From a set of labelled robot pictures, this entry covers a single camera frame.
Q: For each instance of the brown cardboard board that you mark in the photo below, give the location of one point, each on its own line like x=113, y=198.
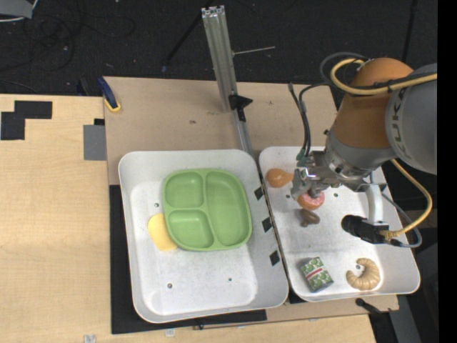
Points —
x=171, y=123

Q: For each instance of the brown pretzel-shaped toy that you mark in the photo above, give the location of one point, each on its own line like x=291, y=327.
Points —
x=310, y=218

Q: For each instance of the orange pear-shaped toy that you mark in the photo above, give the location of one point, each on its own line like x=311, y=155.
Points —
x=276, y=178

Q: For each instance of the beige croissant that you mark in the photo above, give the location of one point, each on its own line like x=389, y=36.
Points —
x=367, y=275

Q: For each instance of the pink doughnut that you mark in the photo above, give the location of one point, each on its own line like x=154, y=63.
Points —
x=314, y=203

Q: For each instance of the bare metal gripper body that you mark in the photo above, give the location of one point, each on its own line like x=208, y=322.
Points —
x=326, y=175

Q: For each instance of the green patterned can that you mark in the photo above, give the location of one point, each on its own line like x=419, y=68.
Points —
x=317, y=274

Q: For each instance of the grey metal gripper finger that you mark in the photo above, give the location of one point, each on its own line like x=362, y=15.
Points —
x=297, y=189
x=315, y=192

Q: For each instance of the black cylinder on white bracket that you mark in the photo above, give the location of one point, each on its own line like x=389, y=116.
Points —
x=362, y=227

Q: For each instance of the green divided plate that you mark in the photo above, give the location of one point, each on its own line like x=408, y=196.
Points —
x=207, y=209

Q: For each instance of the white plastic tray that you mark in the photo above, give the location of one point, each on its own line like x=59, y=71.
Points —
x=335, y=241
x=200, y=284

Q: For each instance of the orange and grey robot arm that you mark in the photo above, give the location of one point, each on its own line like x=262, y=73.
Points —
x=364, y=120

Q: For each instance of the yellow flat oval piece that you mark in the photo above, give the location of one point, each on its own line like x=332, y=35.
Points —
x=159, y=232

